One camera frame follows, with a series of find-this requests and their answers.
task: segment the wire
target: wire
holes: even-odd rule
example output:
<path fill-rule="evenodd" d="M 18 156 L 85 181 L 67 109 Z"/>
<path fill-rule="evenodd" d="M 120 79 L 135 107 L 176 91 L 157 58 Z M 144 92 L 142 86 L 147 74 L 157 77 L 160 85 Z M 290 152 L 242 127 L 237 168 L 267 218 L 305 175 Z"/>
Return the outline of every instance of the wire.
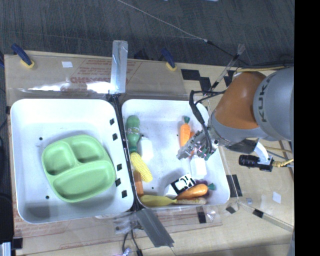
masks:
<path fill-rule="evenodd" d="M 165 23 L 165 24 L 167 24 L 167 25 L 169 25 L 169 26 L 171 26 L 171 27 L 173 27 L 173 28 L 181 31 L 182 33 L 184 33 L 184 34 L 186 34 L 186 35 L 188 35 L 188 36 L 191 36 L 191 37 L 193 37 L 193 38 L 200 39 L 200 40 L 203 40 L 203 41 L 208 41 L 208 40 L 206 40 L 206 39 L 204 39 L 204 38 L 201 38 L 201 37 L 196 36 L 196 35 L 194 35 L 194 34 L 188 33 L 188 32 L 186 32 L 186 31 L 184 31 L 183 29 L 181 29 L 181 28 L 179 28 L 179 27 L 177 27 L 177 26 L 175 26 L 175 25 L 172 25 L 172 24 L 170 24 L 170 23 L 168 23 L 168 22 L 166 22 L 166 21 L 164 21 L 164 20 L 162 20 L 162 19 L 160 19 L 160 18 L 158 18 L 158 17 L 155 17 L 155 16 L 153 16 L 153 15 L 145 12 L 144 10 L 141 10 L 141 9 L 139 9 L 139 8 L 137 8 L 137 7 L 129 4 L 129 3 L 126 3 L 126 2 L 121 1 L 121 0 L 117 0 L 117 1 L 120 2 L 120 3 L 122 3 L 122 4 L 124 4 L 124 5 L 126 5 L 126 6 L 129 6 L 129 7 L 133 8 L 133 9 L 135 9 L 135 10 L 137 10 L 137 11 L 139 11 L 139 12 L 145 14 L 145 15 L 148 15 L 148 16 L 156 19 L 156 20 L 159 21 L 159 22 Z"/>
<path fill-rule="evenodd" d="M 134 229 L 131 229 L 131 236 L 132 236 L 132 240 L 133 240 L 133 242 L 134 242 L 134 244 L 135 244 L 135 247 L 136 247 L 138 250 L 140 250 L 140 249 L 139 249 L 139 246 L 138 246 L 137 243 L 136 243 L 135 237 L 134 237 Z"/>
<path fill-rule="evenodd" d="M 275 67 L 260 67 L 260 68 L 239 68 L 235 71 L 235 73 L 240 72 L 261 72 L 261 71 L 269 71 L 269 70 L 282 70 L 285 69 L 285 66 L 275 66 Z"/>
<path fill-rule="evenodd" d="M 289 158 L 287 158 L 287 157 L 278 155 L 278 154 L 276 154 L 276 153 L 274 153 L 274 152 L 271 152 L 271 151 L 269 151 L 269 150 L 266 150 L 266 151 L 267 151 L 270 155 L 273 155 L 273 156 L 275 156 L 275 157 L 278 157 L 278 158 L 281 158 L 281 159 L 284 159 L 284 160 L 289 160 Z"/>
<path fill-rule="evenodd" d="M 208 132 L 208 128 L 206 127 L 206 125 L 204 123 L 201 124 L 201 125 L 202 125 L 202 129 L 204 131 L 204 134 L 205 134 L 205 140 L 206 140 L 205 147 L 209 148 L 209 153 L 211 153 L 211 151 L 212 151 L 212 143 L 211 143 L 211 138 L 210 138 L 210 135 L 209 135 L 209 132 Z"/>
<path fill-rule="evenodd" d="M 201 102 L 203 102 L 203 101 L 205 101 L 207 99 L 210 99 L 210 98 L 212 98 L 214 96 L 217 96 L 217 95 L 220 95 L 220 94 L 224 94 L 225 91 L 226 90 L 223 90 L 223 91 L 204 91 L 204 90 L 199 91 L 200 93 L 206 93 L 206 94 L 211 94 L 211 95 L 209 95 L 207 97 L 204 97 L 202 99 L 199 99 L 198 101 L 195 102 L 195 105 L 197 105 L 198 103 L 201 103 Z"/>
<path fill-rule="evenodd" d="M 142 250 L 139 248 L 136 240 L 135 240 L 135 237 L 134 237 L 134 229 L 132 228 L 131 231 L 127 232 L 125 235 L 124 235 L 124 238 L 123 238 L 123 243 L 122 243 L 122 253 L 124 254 L 125 253 L 125 243 L 126 243 L 126 240 L 127 240 L 127 237 L 128 237 L 128 234 L 131 232 L 131 236 L 132 236 L 132 240 L 134 242 L 134 245 L 136 247 L 136 253 L 138 254 L 138 256 L 143 256 L 142 254 Z"/>
<path fill-rule="evenodd" d="M 216 44 L 214 44 L 214 43 L 213 43 L 212 41 L 210 41 L 210 40 L 207 40 L 207 39 L 202 38 L 202 37 L 200 37 L 200 36 L 191 34 L 191 33 L 187 32 L 187 31 L 185 31 L 185 30 L 183 30 L 183 29 L 181 29 L 181 28 L 179 28 L 179 27 L 177 27 L 177 26 L 175 26 L 175 25 L 173 25 L 173 24 L 171 24 L 171 23 L 169 23 L 169 22 L 166 22 L 166 21 L 164 21 L 164 20 L 162 20 L 162 19 L 160 19 L 160 18 L 158 18 L 158 17 L 156 17 L 156 16 L 153 16 L 153 15 L 151 15 L 150 13 L 147 13 L 146 11 L 141 10 L 141 9 L 139 9 L 139 8 L 137 8 L 137 7 L 135 7 L 135 6 L 127 3 L 127 2 L 124 2 L 124 1 L 122 1 L 122 0 L 116 0 L 116 1 L 122 3 L 122 4 L 126 5 L 126 6 L 129 6 L 129 7 L 133 8 L 133 9 L 135 9 L 135 10 L 137 10 L 137 11 L 139 11 L 139 12 L 145 14 L 145 15 L 148 15 L 149 17 L 151 17 L 151 18 L 153 18 L 153 19 L 156 19 L 156 20 L 159 21 L 159 22 L 162 22 L 162 23 L 164 23 L 164 24 L 166 24 L 166 25 L 168 25 L 168 26 L 171 26 L 171 27 L 175 28 L 176 30 L 179 30 L 180 32 L 182 32 L 182 33 L 184 33 L 184 34 L 186 34 L 186 35 L 188 35 L 188 36 L 191 36 L 191 37 L 193 37 L 193 38 L 195 38 L 195 39 L 202 40 L 202 41 L 204 41 L 206 44 L 211 45 L 211 46 L 214 46 L 214 47 L 216 47 L 217 49 L 219 49 L 220 51 L 222 51 L 223 53 L 225 53 L 225 54 L 233 57 L 233 55 L 232 55 L 231 53 L 229 53 L 229 52 L 227 52 L 226 50 L 220 48 L 219 46 L 217 46 Z M 244 62 L 244 61 L 241 60 L 241 59 L 239 59 L 239 61 L 241 61 L 241 62 L 244 63 L 245 65 L 248 65 L 246 62 Z"/>
<path fill-rule="evenodd" d="M 264 147 L 265 147 L 265 149 L 267 149 L 267 150 L 275 150 L 275 151 L 292 153 L 292 151 L 291 151 L 291 150 L 288 150 L 288 149 L 277 148 L 277 147 L 272 147 L 272 146 L 264 146 Z"/>
<path fill-rule="evenodd" d="M 270 62 L 264 62 L 264 63 L 258 63 L 254 65 L 246 65 L 242 66 L 241 68 L 243 69 L 259 69 L 259 68 L 274 68 L 274 67 L 279 67 L 279 66 L 284 66 L 285 68 L 288 67 L 293 67 L 294 63 L 291 61 L 270 61 Z"/>
<path fill-rule="evenodd" d="M 128 236 L 129 232 L 126 233 L 124 235 L 124 238 L 123 238 L 123 243 L 122 243 L 122 253 L 124 254 L 125 253 L 125 243 L 126 243 L 126 239 L 127 239 L 127 236 Z"/>

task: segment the blue clamp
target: blue clamp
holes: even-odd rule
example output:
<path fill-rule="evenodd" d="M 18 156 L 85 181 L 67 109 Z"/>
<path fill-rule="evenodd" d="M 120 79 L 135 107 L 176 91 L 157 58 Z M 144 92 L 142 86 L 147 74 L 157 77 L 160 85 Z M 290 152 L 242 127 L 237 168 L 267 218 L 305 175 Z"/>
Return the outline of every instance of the blue clamp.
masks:
<path fill-rule="evenodd" d="M 177 69 L 177 66 L 171 53 L 166 48 L 162 48 L 161 54 L 167 61 L 166 66 L 168 67 L 168 69 L 170 69 L 171 71 L 175 71 Z"/>
<path fill-rule="evenodd" d="M 29 58 L 26 52 L 19 45 L 14 43 L 13 45 L 11 45 L 11 49 L 20 56 L 20 62 L 28 69 L 31 69 L 35 65 L 34 61 Z"/>

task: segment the kuka logo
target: kuka logo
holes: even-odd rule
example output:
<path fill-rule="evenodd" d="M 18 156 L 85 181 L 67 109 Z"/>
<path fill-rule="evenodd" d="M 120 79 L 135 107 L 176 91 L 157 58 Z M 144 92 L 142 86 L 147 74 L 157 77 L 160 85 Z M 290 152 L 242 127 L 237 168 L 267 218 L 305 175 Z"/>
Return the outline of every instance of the kuka logo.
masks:
<path fill-rule="evenodd" d="M 266 84 L 262 85 L 261 87 L 261 92 L 259 93 L 259 95 L 261 97 L 258 98 L 260 106 L 258 106 L 259 109 L 259 115 L 261 117 L 261 121 L 262 122 L 267 122 L 267 120 L 265 119 L 265 111 L 264 111 L 264 96 L 265 96 L 265 89 L 267 88 L 267 86 L 269 85 L 269 82 L 271 80 L 271 78 L 273 78 L 276 74 L 271 75 L 265 82 Z"/>

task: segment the white tray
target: white tray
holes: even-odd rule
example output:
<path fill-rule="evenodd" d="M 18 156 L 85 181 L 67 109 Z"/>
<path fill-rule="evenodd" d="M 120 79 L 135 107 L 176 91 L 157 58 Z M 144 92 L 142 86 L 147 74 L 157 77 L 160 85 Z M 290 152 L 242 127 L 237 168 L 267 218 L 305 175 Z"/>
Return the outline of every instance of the white tray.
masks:
<path fill-rule="evenodd" d="M 26 222 L 118 214 L 131 208 L 133 190 L 116 113 L 110 103 L 100 99 L 21 99 L 11 107 L 11 129 L 17 209 Z M 90 199 L 68 203 L 53 192 L 41 156 L 49 144 L 80 134 L 102 143 L 121 183 L 114 183 Z"/>
<path fill-rule="evenodd" d="M 206 108 L 197 104 L 203 119 L 207 122 L 209 114 Z M 154 157 L 145 163 L 152 172 L 153 180 L 143 182 L 145 195 L 163 196 L 165 187 L 186 173 L 190 172 L 190 159 L 179 160 L 176 156 L 180 148 L 179 130 L 184 123 L 183 116 L 190 117 L 193 131 L 201 131 L 202 126 L 192 113 L 188 101 L 130 99 L 122 105 L 123 122 L 137 115 L 140 120 L 140 134 L 152 143 Z M 225 169 L 219 150 L 206 161 L 208 183 L 214 183 L 216 190 L 211 190 L 207 198 L 208 205 L 225 204 L 230 198 Z M 166 208 L 178 208 L 179 205 L 169 205 Z"/>

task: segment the yellow corn cob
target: yellow corn cob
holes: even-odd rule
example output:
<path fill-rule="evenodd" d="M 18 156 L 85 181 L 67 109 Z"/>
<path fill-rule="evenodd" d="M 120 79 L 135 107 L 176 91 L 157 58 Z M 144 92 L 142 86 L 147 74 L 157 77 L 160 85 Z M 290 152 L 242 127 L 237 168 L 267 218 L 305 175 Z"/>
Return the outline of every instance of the yellow corn cob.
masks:
<path fill-rule="evenodd" d="M 141 174 L 141 179 L 144 182 L 150 182 L 153 180 L 152 174 L 148 166 L 145 164 L 145 162 L 142 160 L 141 156 L 137 152 L 132 152 L 130 154 L 130 159 L 133 167 L 137 172 Z"/>

